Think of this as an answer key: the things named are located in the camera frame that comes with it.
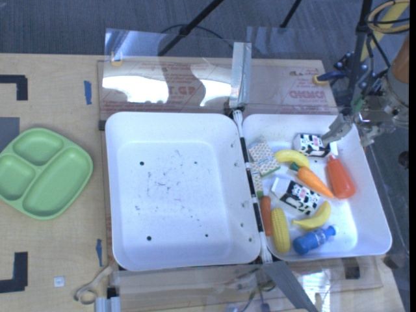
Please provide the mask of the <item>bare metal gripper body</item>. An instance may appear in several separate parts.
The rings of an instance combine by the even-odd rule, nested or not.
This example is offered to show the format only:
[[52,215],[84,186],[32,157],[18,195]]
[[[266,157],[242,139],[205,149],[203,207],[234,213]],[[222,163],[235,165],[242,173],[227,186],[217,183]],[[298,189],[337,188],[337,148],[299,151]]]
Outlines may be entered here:
[[356,96],[352,100],[352,117],[356,124],[392,124],[409,127],[409,106],[392,94]]

